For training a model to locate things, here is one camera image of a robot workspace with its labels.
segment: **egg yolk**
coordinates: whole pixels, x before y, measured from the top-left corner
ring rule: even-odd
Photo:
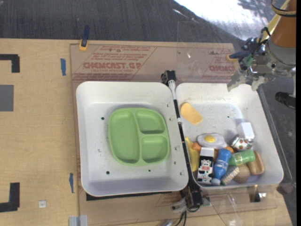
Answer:
[[[204,139],[205,139],[206,142],[210,142],[210,143],[215,142],[214,136],[211,136],[211,135],[205,136]]]

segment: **fried egg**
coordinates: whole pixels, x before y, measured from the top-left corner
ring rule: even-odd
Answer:
[[[197,137],[200,146],[210,147],[214,149],[222,149],[227,146],[224,137],[218,133],[205,133]]]

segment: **brown cylinder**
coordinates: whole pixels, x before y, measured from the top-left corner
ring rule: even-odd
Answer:
[[[285,10],[296,11],[297,0],[290,0]],[[284,48],[296,47],[297,17],[280,16],[274,32],[271,35],[272,42]]]

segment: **gray square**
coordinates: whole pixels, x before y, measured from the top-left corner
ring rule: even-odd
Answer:
[[[0,85],[0,111],[14,111],[13,85]]]

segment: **dark floor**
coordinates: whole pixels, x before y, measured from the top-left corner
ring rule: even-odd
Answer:
[[[177,41],[179,35],[231,42],[239,50],[273,16],[270,0],[0,0],[0,37],[80,39],[89,25],[91,40]],[[199,36],[185,29],[178,34],[178,24],[185,21],[198,22]],[[285,171],[279,191],[297,225],[296,114],[275,101],[278,91],[292,93],[292,79],[276,78],[259,94]]]

